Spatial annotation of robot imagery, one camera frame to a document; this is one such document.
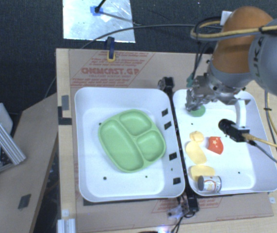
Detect small yellow toy pastry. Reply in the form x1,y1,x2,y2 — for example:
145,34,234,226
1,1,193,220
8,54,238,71
189,130,204,143

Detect black block with thin wires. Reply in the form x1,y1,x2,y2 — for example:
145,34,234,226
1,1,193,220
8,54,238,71
158,76,175,91
187,196,199,214

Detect green round disc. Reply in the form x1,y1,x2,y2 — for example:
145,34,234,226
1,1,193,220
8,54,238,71
188,104,206,118

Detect thin black rod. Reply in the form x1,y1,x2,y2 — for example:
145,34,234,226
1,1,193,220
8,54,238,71
165,86,194,201

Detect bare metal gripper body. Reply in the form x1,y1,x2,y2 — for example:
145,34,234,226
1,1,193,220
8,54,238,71
191,73,239,104

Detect black cylinder on white bracket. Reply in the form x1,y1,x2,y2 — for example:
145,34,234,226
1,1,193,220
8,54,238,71
218,98,251,143

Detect white plastic tray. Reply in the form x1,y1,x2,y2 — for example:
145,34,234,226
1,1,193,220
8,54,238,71
173,88,277,197
74,86,186,203

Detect brown cardboard board red print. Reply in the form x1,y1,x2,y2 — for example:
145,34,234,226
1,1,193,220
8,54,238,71
68,49,274,228

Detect green divided plate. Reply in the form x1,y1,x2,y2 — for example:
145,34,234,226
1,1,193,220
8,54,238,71
98,109,167,173

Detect white and orange can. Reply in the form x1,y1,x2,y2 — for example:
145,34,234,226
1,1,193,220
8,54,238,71
197,175,222,192

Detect pale yellow oval toy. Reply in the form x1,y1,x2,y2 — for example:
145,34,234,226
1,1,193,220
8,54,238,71
185,141,207,165

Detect yellow toy bread slice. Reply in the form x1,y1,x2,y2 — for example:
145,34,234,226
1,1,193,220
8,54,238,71
188,165,216,182

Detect red packet with yellow stars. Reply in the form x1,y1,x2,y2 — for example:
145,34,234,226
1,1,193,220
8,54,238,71
206,136,224,155

